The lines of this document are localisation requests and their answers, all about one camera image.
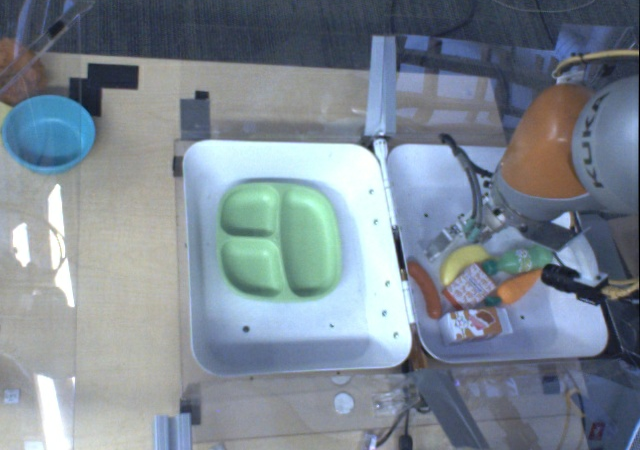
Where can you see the green divided plate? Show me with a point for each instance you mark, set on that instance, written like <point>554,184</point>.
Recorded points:
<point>305,238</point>

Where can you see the white plastic tray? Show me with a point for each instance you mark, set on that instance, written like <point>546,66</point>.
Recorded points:
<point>295,338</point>
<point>550,333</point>

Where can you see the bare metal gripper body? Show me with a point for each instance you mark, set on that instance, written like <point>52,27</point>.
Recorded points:
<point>482,224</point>

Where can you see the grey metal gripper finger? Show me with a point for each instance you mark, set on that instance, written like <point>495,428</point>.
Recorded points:
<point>439,244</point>

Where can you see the yellow banana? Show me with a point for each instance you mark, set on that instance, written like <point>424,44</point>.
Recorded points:
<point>457,260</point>

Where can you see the thin black and white rod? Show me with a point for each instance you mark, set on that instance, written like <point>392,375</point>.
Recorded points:
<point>395,218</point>

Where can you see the orange and white carton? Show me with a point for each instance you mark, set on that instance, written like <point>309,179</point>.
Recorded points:
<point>470,288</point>

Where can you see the green bottle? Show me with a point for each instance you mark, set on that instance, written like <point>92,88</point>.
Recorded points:
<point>520,259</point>

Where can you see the red sausage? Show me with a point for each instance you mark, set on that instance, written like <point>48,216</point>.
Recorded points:
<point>426,288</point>

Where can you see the blue bowl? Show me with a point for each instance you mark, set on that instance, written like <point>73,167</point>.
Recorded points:
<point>47,135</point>

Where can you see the orange carrot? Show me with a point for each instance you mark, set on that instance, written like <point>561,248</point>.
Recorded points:
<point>520,287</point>

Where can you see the brown and white carton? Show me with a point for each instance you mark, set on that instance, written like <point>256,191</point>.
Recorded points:
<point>475,325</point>

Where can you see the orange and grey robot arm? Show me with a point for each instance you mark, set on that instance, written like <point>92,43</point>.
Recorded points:
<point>555,148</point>

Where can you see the black cylinder on white bracket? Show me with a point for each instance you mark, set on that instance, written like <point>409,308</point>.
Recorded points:
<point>562,278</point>

